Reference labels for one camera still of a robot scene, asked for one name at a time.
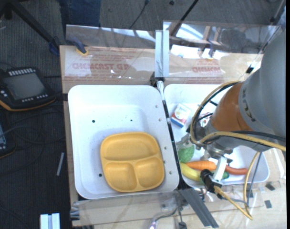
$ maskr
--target yellow divided plate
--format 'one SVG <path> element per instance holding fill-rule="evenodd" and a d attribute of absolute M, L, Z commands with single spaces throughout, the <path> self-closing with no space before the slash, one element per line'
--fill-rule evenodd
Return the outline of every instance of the yellow divided plate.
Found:
<path fill-rule="evenodd" d="M 101 144 L 105 179 L 118 192 L 137 192 L 159 186 L 165 176 L 156 139 L 145 132 L 113 134 Z"/>

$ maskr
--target white tray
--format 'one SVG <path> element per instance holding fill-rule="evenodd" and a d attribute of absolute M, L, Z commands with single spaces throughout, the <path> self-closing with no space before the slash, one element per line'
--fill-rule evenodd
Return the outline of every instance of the white tray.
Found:
<path fill-rule="evenodd" d="M 77 85 L 68 93 L 74 178 L 84 198 L 124 196 L 108 186 L 100 160 L 101 142 L 109 135 L 142 131 L 159 143 L 165 162 L 165 179 L 155 189 L 169 192 L 179 175 L 160 93 L 147 85 Z"/>
<path fill-rule="evenodd" d="M 219 85 L 203 85 L 203 84 L 170 84 L 165 87 L 164 95 L 167 103 L 168 113 L 172 115 L 177 105 L 184 104 L 189 107 L 192 111 L 191 114 L 185 124 L 184 127 L 180 128 L 178 125 L 172 123 L 172 129 L 174 133 L 175 142 L 179 142 L 182 137 L 184 137 L 187 132 L 186 129 L 191 123 L 192 117 L 198 108 L 198 104 L 207 97 L 207 95 L 213 91 Z M 224 93 L 218 94 L 214 101 L 218 103 Z M 207 104 L 207 106 L 203 109 L 202 113 L 213 112 L 215 110 L 215 106 L 212 104 Z M 230 155 L 225 155 L 232 159 L 231 162 L 232 167 L 236 168 L 248 168 L 256 151 L 246 146 L 238 146 L 234 148 L 233 153 Z M 204 149 L 199 151 L 195 151 L 192 160 L 199 160 L 204 154 Z M 217 164 L 216 159 L 209 159 Z M 254 175 L 255 165 L 253 166 L 249 181 L 252 179 Z M 254 182 L 263 182 L 267 180 L 269 177 L 269 168 L 265 156 L 262 155 L 259 161 L 258 170 L 256 176 L 254 178 Z M 202 187 L 203 185 L 200 182 L 193 181 L 189 178 L 183 176 L 184 181 L 191 187 Z M 224 185 L 233 185 L 233 184 L 242 184 L 245 181 L 245 176 L 235 176 L 230 175 L 228 179 L 223 181 Z"/>

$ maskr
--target blue denim pants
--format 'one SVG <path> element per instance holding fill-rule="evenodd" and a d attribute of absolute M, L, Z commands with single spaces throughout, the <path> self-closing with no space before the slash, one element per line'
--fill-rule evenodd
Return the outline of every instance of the blue denim pants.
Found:
<path fill-rule="evenodd" d="M 99 26 L 102 0 L 57 0 L 60 5 L 62 28 L 66 25 Z"/>

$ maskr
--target person's leg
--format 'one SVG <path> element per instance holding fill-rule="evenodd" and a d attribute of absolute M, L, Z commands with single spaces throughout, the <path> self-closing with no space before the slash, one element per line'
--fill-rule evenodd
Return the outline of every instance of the person's leg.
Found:
<path fill-rule="evenodd" d="M 99 26 L 101 0 L 57 0 L 60 5 L 62 28 L 66 25 Z"/>

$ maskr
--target dark gray carpet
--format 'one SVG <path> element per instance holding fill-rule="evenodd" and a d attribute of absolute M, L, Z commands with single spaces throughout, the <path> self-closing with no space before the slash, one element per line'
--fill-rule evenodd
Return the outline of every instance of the dark gray carpet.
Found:
<path fill-rule="evenodd" d="M 174 5 L 170 5 L 170 1 L 150 0 L 133 29 L 160 30 L 163 20 L 181 19 L 194 0 L 176 0 Z M 103 0 L 101 26 L 128 29 L 144 2 Z M 23 5 L 52 36 L 64 43 L 55 0 L 28 1 Z M 280 11 L 279 18 L 284 5 L 281 0 L 274 3 L 267 0 L 200 0 L 186 21 L 268 25 L 277 11 Z M 60 60 L 50 53 L 48 43 L 15 14 L 10 21 L 2 19 L 0 28 L 3 26 L 6 28 L 0 32 L 0 68 L 8 69 L 10 65 L 38 67 L 52 88 L 61 92 Z M 40 214 L 54 212 L 61 214 L 62 229 L 70 228 L 66 162 L 60 175 L 56 175 L 61 153 L 66 151 L 62 100 L 60 94 L 57 96 L 58 100 L 47 108 L 10 113 L 12 126 L 29 125 L 36 130 L 17 129 L 19 149 L 0 159 L 0 229 L 38 229 Z"/>

